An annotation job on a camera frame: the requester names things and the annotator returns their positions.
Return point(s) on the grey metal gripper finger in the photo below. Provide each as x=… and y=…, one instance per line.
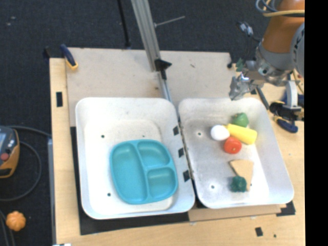
x=233, y=90
x=243, y=88

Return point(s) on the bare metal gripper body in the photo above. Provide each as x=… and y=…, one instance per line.
x=258, y=76

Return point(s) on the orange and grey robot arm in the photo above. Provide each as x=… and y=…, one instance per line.
x=282, y=35

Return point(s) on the green toy pepper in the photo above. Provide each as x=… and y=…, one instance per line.
x=241, y=119

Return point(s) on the yellow toy corn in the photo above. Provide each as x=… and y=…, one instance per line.
x=242, y=133

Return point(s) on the white toy egg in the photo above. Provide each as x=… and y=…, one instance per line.
x=219, y=132

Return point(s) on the red toy tomato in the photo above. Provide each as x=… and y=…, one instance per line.
x=232, y=145

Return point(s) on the black block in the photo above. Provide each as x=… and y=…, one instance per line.
x=161, y=64

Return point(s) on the white plastic tray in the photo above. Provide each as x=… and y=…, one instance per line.
x=102, y=117
x=210, y=163

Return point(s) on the tan toy pizza slice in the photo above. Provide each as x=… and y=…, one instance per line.
x=243, y=168

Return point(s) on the green toy broccoli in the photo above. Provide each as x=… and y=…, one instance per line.
x=238, y=184

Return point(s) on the pale cardboard board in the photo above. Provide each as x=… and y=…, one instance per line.
x=115, y=73

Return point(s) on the blue divided plate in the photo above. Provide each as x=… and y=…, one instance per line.
x=128, y=168

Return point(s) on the orange toy pumpkin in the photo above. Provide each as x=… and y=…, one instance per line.
x=16, y=221

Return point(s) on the black cylinder on white bracket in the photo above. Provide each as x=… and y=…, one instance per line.
x=292, y=96

